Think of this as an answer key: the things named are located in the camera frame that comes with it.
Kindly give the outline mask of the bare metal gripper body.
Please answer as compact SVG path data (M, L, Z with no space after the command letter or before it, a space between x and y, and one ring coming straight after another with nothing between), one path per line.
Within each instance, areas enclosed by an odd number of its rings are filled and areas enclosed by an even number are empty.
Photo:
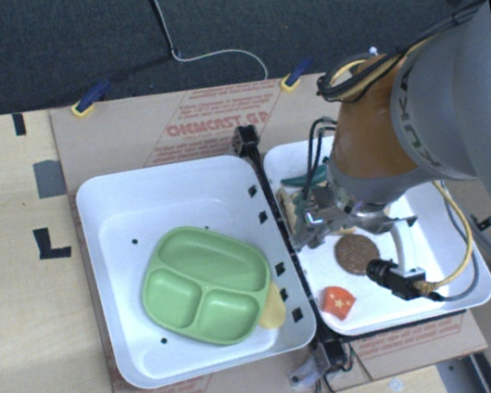
M389 232L395 219L386 213L385 204L355 199L341 188L331 185L313 188L305 202L304 221L308 229L325 224L352 227L374 234Z

